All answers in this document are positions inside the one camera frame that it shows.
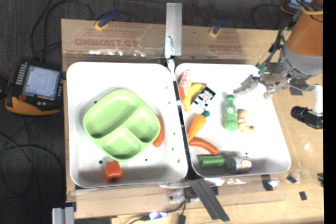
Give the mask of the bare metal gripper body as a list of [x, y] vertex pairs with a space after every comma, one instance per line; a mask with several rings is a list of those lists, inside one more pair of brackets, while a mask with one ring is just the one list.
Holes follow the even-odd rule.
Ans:
[[266, 63], [258, 65], [259, 82], [261, 82], [267, 89], [288, 89], [290, 80], [293, 76], [291, 69], [286, 69], [277, 62]]

